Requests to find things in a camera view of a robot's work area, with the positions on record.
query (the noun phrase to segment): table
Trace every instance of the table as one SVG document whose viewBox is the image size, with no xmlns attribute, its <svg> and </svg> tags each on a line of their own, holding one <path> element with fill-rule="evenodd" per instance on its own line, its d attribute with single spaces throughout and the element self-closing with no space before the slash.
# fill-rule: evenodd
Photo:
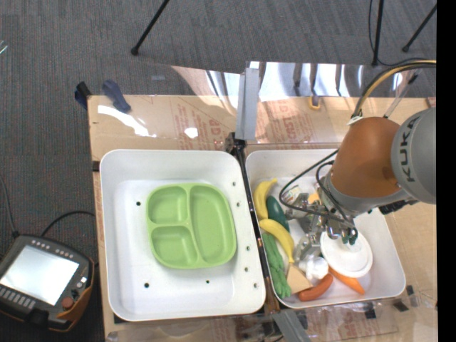
<svg viewBox="0 0 456 342">
<path fill-rule="evenodd" d="M 334 76 L 326 80 L 337 72 L 336 65 L 320 65 L 317 70 L 314 66 L 295 63 L 259 63 L 256 67 L 261 71 L 260 100 L 257 103 L 256 138 L 247 141 L 248 153 L 262 149 L 336 147 L 342 141 L 357 95 L 363 88 L 363 85 L 349 86 L 353 83 L 349 80 L 349 73 L 359 72 L 359 66 L 343 67 L 345 76 L 338 76 L 346 78 L 339 81 L 344 83 L 342 88 Z M 127 114 L 114 109 L 107 96 L 88 97 L 106 340 L 174 341 L 186 336 L 180 341 L 262 341 L 264 338 L 274 341 L 280 336 L 280 331 L 274 330 L 271 316 L 262 311 L 249 316 L 131 323 L 121 321 L 110 309 L 102 194 L 97 171 L 101 158 L 117 148 L 224 150 L 226 139 L 237 126 L 240 74 L 169 66 L 157 69 L 162 70 L 164 77 L 173 72 L 174 77 L 188 85 L 185 87 L 191 88 L 190 92 L 183 95 L 125 95 L 132 108 Z M 318 76 L 318 70 L 330 75 Z M 369 75 L 366 71 L 364 73 L 368 79 Z M 306 80 L 313 86 L 306 86 Z M 400 97 L 399 92 L 400 85 L 397 85 L 393 92 L 387 89 L 380 93 L 386 93 L 384 96 L 369 98 L 363 107 L 364 115 L 384 114 L 395 98 Z M 318 103 L 318 108 L 309 105 L 312 99 L 313 103 Z M 435 105 L 435 98 L 430 96 L 404 98 L 390 119 L 402 123 L 430 105 Z M 188 128 L 196 128 L 197 135 L 185 134 Z M 418 203 L 385 218 L 404 268 L 407 289 L 398 298 L 374 301 L 373 316 L 357 313 L 355 306 L 350 304 L 306 309 L 302 313 L 297 311 L 295 314 L 301 320 L 305 316 L 306 333 L 312 341 L 348 338 L 389 341 L 391 333 L 397 333 L 394 338 L 400 336 L 406 341 L 437 340 L 436 206 Z"/>
</svg>

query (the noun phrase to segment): cable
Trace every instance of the cable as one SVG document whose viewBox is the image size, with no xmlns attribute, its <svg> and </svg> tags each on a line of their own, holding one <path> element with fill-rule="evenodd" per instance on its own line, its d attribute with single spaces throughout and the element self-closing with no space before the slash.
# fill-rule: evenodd
<svg viewBox="0 0 456 342">
<path fill-rule="evenodd" d="M 335 150 L 334 152 L 330 153 L 329 155 L 327 155 L 325 158 L 319 160 L 318 162 L 314 163 L 312 166 L 310 166 L 309 168 L 307 168 L 306 170 L 304 170 L 303 172 L 301 172 L 299 175 L 293 177 L 284 187 L 282 187 L 282 189 L 280 190 L 280 193 L 279 193 L 279 201 L 280 203 L 282 203 L 284 206 L 288 207 L 288 208 L 291 208 L 291 209 L 295 209 L 295 210 L 300 210 L 302 212 L 306 212 L 306 213 L 309 213 L 309 214 L 314 214 L 314 215 L 320 215 L 322 217 L 328 217 L 328 218 L 331 218 L 331 219 L 335 219 L 335 220 L 338 220 L 340 221 L 341 219 L 332 215 L 332 214 L 329 214 L 329 213 L 322 213 L 322 212 L 316 212 L 314 210 L 311 210 L 311 209 L 307 209 L 307 208 L 303 208 L 303 207 L 295 207 L 294 205 L 291 205 L 291 204 L 288 204 L 286 203 L 285 201 L 283 201 L 282 197 L 284 195 L 284 192 L 286 190 L 286 188 L 288 186 L 290 186 L 290 184 L 292 184 L 293 182 L 295 182 L 296 180 L 298 180 L 300 177 L 304 176 L 307 172 L 311 171 L 312 169 L 314 169 L 315 167 L 321 165 L 323 162 L 327 161 L 329 158 L 333 157 L 336 153 L 338 152 L 338 149 Z"/>
<path fill-rule="evenodd" d="M 13 236 L 13 238 L 17 238 L 19 236 L 19 232 L 14 226 L 13 216 L 11 215 L 11 205 L 9 204 L 8 190 L 6 190 L 6 185 L 5 185 L 5 182 L 1 175 L 0 175 L 0 181 L 1 181 L 1 186 L 3 187 L 3 191 L 5 194 L 5 198 L 6 198 L 6 212 L 8 213 L 8 220 L 9 220 L 9 225 L 11 226 L 12 236 Z"/>
<path fill-rule="evenodd" d="M 326 194 L 326 196 L 331 199 L 331 202 L 333 203 L 334 207 L 338 210 L 339 213 L 341 213 L 341 216 L 344 220 L 346 220 L 348 222 L 348 219 L 347 219 L 347 216 L 345 215 L 345 213 L 343 212 L 343 210 L 341 209 L 341 207 L 339 207 L 339 204 L 337 203 L 337 201 L 333 198 L 333 195 L 329 192 L 328 189 L 326 189 L 324 186 L 323 186 L 323 183 L 321 182 L 320 180 L 320 170 L 323 166 L 327 166 L 327 165 L 332 165 L 334 163 L 334 161 L 330 161 L 330 162 L 326 162 L 324 164 L 322 164 L 321 166 L 318 167 L 317 171 L 316 171 L 316 175 L 315 175 L 315 178 L 316 178 L 316 181 L 318 183 L 318 185 L 320 186 L 320 188 L 324 191 L 324 193 Z"/>
<path fill-rule="evenodd" d="M 436 60 L 416 60 L 409 63 L 405 63 L 403 65 L 393 66 L 391 68 L 387 68 L 385 71 L 380 72 L 364 89 L 363 94 L 359 98 L 358 102 L 356 103 L 355 110 L 351 115 L 352 118 L 356 116 L 362 116 L 361 107 L 366 101 L 367 97 L 378 87 L 386 78 L 394 75 L 395 73 L 408 71 L 416 68 L 435 68 L 437 65 Z M 413 82 L 417 76 L 413 76 L 410 81 Z"/>
<path fill-rule="evenodd" d="M 263 338 L 260 342 L 266 342 L 266 338 L 271 338 L 273 334 L 274 334 L 274 332 L 272 332 L 269 336 L 266 336 L 265 338 Z M 284 336 L 280 336 L 277 339 L 273 340 L 272 342 L 279 342 L 283 338 L 284 338 Z"/>
<path fill-rule="evenodd" d="M 70 212 L 63 213 L 60 217 L 55 218 L 51 223 L 48 224 L 48 226 L 42 231 L 41 236 L 43 237 L 55 223 L 72 214 L 89 214 L 93 217 L 95 216 L 92 212 L 87 212 L 85 210 L 72 210 Z"/>
<path fill-rule="evenodd" d="M 372 52 L 375 53 L 375 49 L 373 47 L 373 42 L 372 42 L 372 34 L 371 34 L 371 15 L 372 15 L 372 3 L 373 3 L 373 0 L 370 0 L 370 3 L 369 3 L 369 15 L 368 15 L 368 35 L 369 35 L 369 41 L 370 41 L 370 49 L 372 50 Z M 420 57 L 413 57 L 413 58 L 407 58 L 405 60 L 402 60 L 402 61 L 399 61 L 399 62 L 396 62 L 396 63 L 384 63 L 382 61 L 380 61 L 380 59 L 377 58 L 377 61 L 379 63 L 381 63 L 382 65 L 384 66 L 396 66 L 396 65 L 400 65 L 400 64 L 403 64 L 403 63 L 406 63 L 408 61 L 413 61 L 413 60 L 425 60 L 426 58 L 420 58 Z"/>
</svg>

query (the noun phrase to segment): banana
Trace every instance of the banana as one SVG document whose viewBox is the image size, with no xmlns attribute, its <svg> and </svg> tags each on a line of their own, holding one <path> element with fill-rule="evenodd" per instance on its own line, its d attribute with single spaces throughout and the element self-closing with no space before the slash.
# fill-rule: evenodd
<svg viewBox="0 0 456 342">
<path fill-rule="evenodd" d="M 282 224 L 267 218 L 260 220 L 259 226 L 265 232 L 268 232 L 277 238 L 288 257 L 289 263 L 293 264 L 294 240 L 291 237 L 290 232 L 288 232 Z"/>
<path fill-rule="evenodd" d="M 262 181 L 254 190 L 254 206 L 258 220 L 268 218 L 268 208 L 266 205 L 266 197 L 272 185 L 277 182 L 277 179 Z"/>
</svg>

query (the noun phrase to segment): orange carrot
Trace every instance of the orange carrot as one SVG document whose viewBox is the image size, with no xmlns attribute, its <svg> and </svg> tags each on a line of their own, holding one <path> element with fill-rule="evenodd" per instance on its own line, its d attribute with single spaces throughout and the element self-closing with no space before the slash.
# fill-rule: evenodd
<svg viewBox="0 0 456 342">
<path fill-rule="evenodd" d="M 349 277 L 342 274 L 339 274 L 336 270 L 334 270 L 331 266 L 328 268 L 329 272 L 331 272 L 339 281 L 342 281 L 346 286 L 349 286 L 354 291 L 358 292 L 359 294 L 364 294 L 364 288 L 361 286 L 359 280 L 355 277 Z"/>
</svg>

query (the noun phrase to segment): green divided plate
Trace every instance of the green divided plate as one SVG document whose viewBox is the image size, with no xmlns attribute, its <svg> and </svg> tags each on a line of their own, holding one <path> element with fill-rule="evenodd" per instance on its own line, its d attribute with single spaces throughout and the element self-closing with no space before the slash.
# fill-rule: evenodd
<svg viewBox="0 0 456 342">
<path fill-rule="evenodd" d="M 197 269 L 234 256 L 233 216 L 215 186 L 186 182 L 158 187 L 147 198 L 146 212 L 150 248 L 161 264 Z"/>
</svg>

